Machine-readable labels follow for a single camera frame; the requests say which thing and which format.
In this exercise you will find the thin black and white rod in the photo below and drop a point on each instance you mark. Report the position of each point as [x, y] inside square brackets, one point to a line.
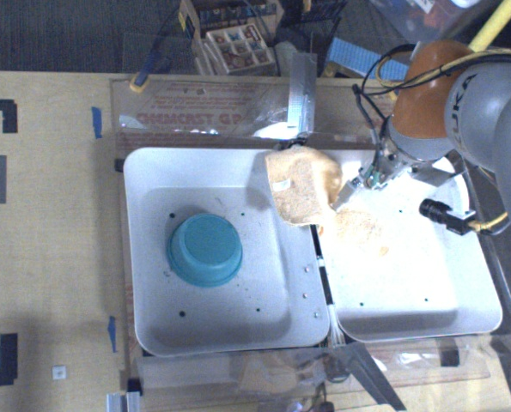
[324, 273]

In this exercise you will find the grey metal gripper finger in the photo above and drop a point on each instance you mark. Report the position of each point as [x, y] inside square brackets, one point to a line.
[346, 195]

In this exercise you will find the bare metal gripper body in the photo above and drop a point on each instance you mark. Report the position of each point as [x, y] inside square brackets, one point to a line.
[384, 174]

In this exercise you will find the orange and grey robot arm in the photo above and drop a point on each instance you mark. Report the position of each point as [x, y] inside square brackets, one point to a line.
[478, 114]

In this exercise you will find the black cylinder on white bracket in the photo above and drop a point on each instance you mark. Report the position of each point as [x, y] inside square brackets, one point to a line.
[442, 214]

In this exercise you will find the teal bowl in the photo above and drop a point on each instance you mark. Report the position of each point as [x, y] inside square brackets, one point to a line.
[205, 249]

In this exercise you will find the pale tan bread slice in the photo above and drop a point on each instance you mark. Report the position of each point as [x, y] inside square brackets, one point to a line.
[358, 228]

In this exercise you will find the white plastic tray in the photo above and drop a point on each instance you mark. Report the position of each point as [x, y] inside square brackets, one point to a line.
[220, 178]
[409, 281]

